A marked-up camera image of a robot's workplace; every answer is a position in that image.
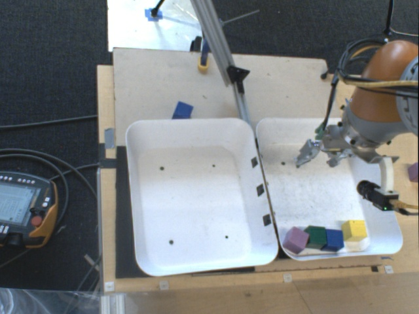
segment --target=pink cube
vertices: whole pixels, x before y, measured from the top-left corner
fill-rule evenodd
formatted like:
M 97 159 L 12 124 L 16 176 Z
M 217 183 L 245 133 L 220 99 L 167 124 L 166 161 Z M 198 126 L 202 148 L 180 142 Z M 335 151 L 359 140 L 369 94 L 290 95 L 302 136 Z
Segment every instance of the pink cube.
M 307 245 L 309 235 L 297 227 L 292 227 L 285 235 L 282 247 L 299 254 Z
M 417 183 L 418 182 L 418 162 L 410 166 L 407 171 L 409 172 L 409 180 Z

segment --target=toy block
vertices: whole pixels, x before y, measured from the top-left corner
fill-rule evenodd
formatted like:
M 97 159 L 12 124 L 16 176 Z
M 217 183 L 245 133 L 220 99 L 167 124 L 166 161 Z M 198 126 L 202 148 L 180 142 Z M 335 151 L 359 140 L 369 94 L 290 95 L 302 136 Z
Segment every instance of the toy block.
M 409 166 L 407 171 L 409 172 L 409 180 L 414 183 L 417 183 L 418 182 L 418 162 L 416 162 L 412 166 Z
M 364 220 L 349 220 L 342 225 L 343 240 L 358 242 L 367 237 Z
M 304 231 L 310 236 L 307 248 L 321 249 L 327 244 L 325 227 L 308 226 Z
M 299 254 L 307 245 L 309 235 L 297 227 L 288 230 L 282 243 L 282 247 L 292 253 Z
M 339 251 L 345 246 L 342 230 L 326 229 L 327 244 L 321 248 L 323 251 Z
M 187 103 L 184 103 L 182 101 L 178 101 L 172 118 L 191 118 L 191 113 L 193 109 L 193 106 L 188 105 Z

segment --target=blue cube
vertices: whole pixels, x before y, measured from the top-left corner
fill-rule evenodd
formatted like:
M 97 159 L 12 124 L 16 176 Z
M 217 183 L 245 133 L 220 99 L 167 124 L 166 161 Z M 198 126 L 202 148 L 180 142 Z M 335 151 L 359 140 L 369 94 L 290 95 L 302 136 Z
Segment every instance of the blue cube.
M 327 244 L 321 248 L 323 251 L 337 252 L 345 246 L 342 230 L 326 229 Z
M 193 106 L 188 105 L 187 103 L 184 103 L 182 101 L 178 101 L 172 118 L 191 118 L 191 113 L 193 109 Z

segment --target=wooden table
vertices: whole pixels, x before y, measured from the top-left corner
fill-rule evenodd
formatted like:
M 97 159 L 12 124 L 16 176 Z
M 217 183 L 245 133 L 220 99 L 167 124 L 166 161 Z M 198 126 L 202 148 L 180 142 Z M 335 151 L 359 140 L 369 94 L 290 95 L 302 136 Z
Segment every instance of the wooden table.
M 156 60 L 167 60 L 165 55 L 168 54 L 149 51 L 124 49 L 119 54 L 120 59 L 125 57 L 134 60 L 128 65 L 138 64 L 132 66 L 131 71 L 124 73 L 136 71 L 139 74 L 138 79 L 147 85 L 148 89 L 155 87 L 153 85 L 158 84 L 158 81 L 150 75 L 150 71 L 138 72 L 139 67 L 144 66 L 143 62 L 138 60 L 144 56 L 149 61 L 150 55 L 155 56 Z M 184 52 L 175 55 L 183 57 L 195 54 Z M 264 115 L 283 117 L 324 115 L 330 81 L 322 81 L 319 78 L 326 69 L 324 61 L 245 55 L 235 55 L 234 59 L 238 66 L 251 70 L 246 80 L 246 94 L 253 125 L 253 121 L 260 120 Z M 192 60 L 193 68 L 189 68 L 185 74 L 193 81 L 198 56 L 192 57 Z M 203 80 L 202 76 L 196 75 L 196 77 Z M 211 78 L 221 80 L 213 61 L 208 83 L 212 85 L 221 83 Z M 172 83 L 172 87 L 176 89 L 176 82 Z M 344 98 L 349 98 L 351 93 L 351 87 L 340 85 L 337 105 L 344 103 Z M 296 107 L 299 108 L 298 111 L 289 107 L 287 102 L 289 98 L 294 102 L 300 101 L 299 107 Z M 232 101 L 232 95 L 231 99 L 228 96 L 226 99 L 223 101 Z M 340 114 L 337 108 L 333 111 L 335 116 Z M 100 143 L 104 143 L 104 131 L 118 127 L 119 119 L 117 116 L 116 123 L 113 66 L 98 66 L 98 111 Z M 166 118 L 165 115 L 167 116 L 167 114 L 157 115 L 157 118 Z M 140 114 L 133 114 L 130 120 L 133 122 L 139 119 L 145 118 Z M 121 137 L 123 135 L 124 132 L 116 131 L 116 145 L 123 143 Z M 417 150 L 418 139 L 412 134 L 400 135 L 390 146 L 383 146 L 379 150 L 381 154 L 400 156 L 394 167 L 395 188 L 399 191 L 402 201 L 413 204 L 418 203 L 418 185 L 409 182 L 407 168 L 418 161 Z M 105 155 L 106 158 L 115 158 L 115 149 L 106 149 Z M 115 278 L 115 183 L 116 170 L 102 168 L 99 217 L 100 245 L 103 252 L 103 290 L 109 293 L 136 292 L 130 293 L 128 297 L 133 308 L 138 305 L 138 309 L 143 310 L 139 313 L 332 313 L 338 307 L 341 313 L 354 310 L 359 313 L 410 313 L 409 310 L 416 310 L 418 307 L 416 297 L 419 291 L 418 217 L 401 215 L 397 218 L 403 233 L 403 248 L 397 254 L 387 257 L 359 256 L 308 262 L 276 260 L 267 266 L 256 267 L 253 273 L 208 273 L 117 279 Z M 386 273 L 385 266 L 391 266 L 394 273 Z M 378 271 L 373 272 L 371 267 L 375 267 Z M 403 306 L 405 310 L 399 311 L 399 306 Z

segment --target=display screen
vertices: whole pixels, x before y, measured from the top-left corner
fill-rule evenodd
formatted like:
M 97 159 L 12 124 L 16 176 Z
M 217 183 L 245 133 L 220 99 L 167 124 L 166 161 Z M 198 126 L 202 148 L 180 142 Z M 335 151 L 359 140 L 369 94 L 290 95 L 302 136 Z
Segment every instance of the display screen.
M 31 202 L 40 188 L 16 184 L 0 184 L 0 222 L 22 225 Z

